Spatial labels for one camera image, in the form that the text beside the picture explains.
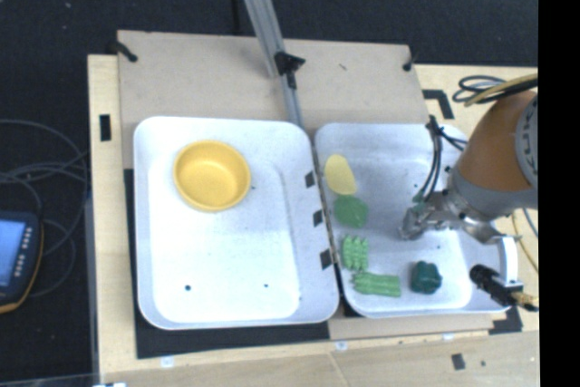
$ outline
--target device screen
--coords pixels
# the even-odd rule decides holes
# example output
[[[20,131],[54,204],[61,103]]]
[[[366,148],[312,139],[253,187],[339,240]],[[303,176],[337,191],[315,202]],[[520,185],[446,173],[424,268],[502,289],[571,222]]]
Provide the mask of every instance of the device screen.
[[[26,224],[0,219],[0,285],[8,286]]]

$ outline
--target white surface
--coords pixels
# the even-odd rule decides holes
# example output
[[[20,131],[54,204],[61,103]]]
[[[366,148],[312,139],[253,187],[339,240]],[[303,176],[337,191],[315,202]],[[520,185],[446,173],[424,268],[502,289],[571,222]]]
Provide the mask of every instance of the white surface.
[[[190,207],[171,175],[179,150],[221,140],[246,158],[252,187],[233,208]],[[314,323],[338,304],[310,141],[287,122],[153,117],[134,135],[140,309],[164,329]]]
[[[465,139],[450,126],[445,131]],[[321,171],[331,155],[339,153],[347,158],[358,186],[354,196],[369,207],[364,227],[345,227],[332,213],[336,195],[322,180],[336,247],[340,250],[343,239],[349,235],[367,238],[368,271],[398,276],[401,281],[400,297],[363,295],[353,288],[353,273],[342,268],[345,298],[355,311],[367,317],[392,317],[505,309],[477,290],[469,279],[469,270],[476,264],[497,270],[503,266],[501,259],[506,256],[503,241],[482,245],[464,231],[449,229],[427,231],[417,240],[403,240],[399,235],[405,211],[412,206],[411,199],[430,170],[433,144],[424,125],[329,124],[316,133],[315,144]],[[437,190],[445,186],[444,168],[452,167],[459,154],[443,142]],[[435,294],[411,291],[411,270],[420,260],[435,263],[443,277]]]

